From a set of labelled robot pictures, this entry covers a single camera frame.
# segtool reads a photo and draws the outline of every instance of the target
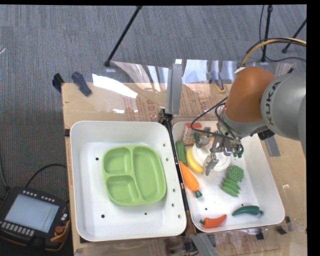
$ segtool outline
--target yellow cable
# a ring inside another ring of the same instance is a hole
[[[279,41],[283,41],[283,40],[291,40],[291,41],[296,41],[296,42],[299,42],[301,44],[304,44],[304,45],[307,45],[307,42],[304,41],[304,40],[300,40],[300,39],[296,39],[296,38],[282,38],[282,39],[269,39],[267,41],[264,41],[262,43],[259,43],[258,45],[256,45],[254,48],[252,48],[242,59],[241,61],[241,64],[240,64],[240,67],[243,67],[243,65],[245,64],[247,58],[254,52],[256,51],[257,49],[259,49],[260,47],[262,46],[265,46],[265,45],[268,45],[268,44],[271,44],[271,43],[276,43],[276,42],[279,42]]]

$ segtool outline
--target gray floor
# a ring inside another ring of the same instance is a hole
[[[144,6],[114,61],[170,67],[174,59],[240,61],[265,36],[267,5]],[[273,5],[269,38],[292,37],[307,18],[306,4]],[[24,186],[41,167],[66,164],[61,94],[52,86],[60,73],[92,82],[105,76],[108,59],[135,5],[0,4],[0,157],[8,186]],[[307,25],[297,36],[307,40]],[[306,48],[269,44],[271,60],[306,71]],[[259,61],[262,51],[249,60]],[[68,198],[63,167],[50,167],[29,187]],[[0,194],[6,192],[0,184]],[[1,256],[71,256],[72,235],[59,252],[34,252],[0,239]]]

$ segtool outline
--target red chili pepper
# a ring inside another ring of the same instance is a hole
[[[200,223],[203,224],[203,226],[206,229],[210,229],[210,228],[215,228],[215,227],[220,226],[225,221],[226,218],[227,218],[226,214],[220,216],[219,218],[206,217],[203,220],[200,220]]]

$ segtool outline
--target green plate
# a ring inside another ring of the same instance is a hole
[[[119,205],[151,204],[166,194],[167,184],[161,159],[149,146],[110,148],[103,155],[102,165],[106,193]]]

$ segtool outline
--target orange carrot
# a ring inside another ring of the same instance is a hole
[[[185,184],[190,190],[195,192],[197,198],[201,197],[202,194],[199,191],[199,182],[197,178],[182,161],[179,161],[179,164]]]
[[[204,218],[203,220],[200,220],[200,223],[203,224],[203,226],[206,229],[211,229],[220,226],[225,219],[227,218],[226,214],[223,214],[219,218]]]

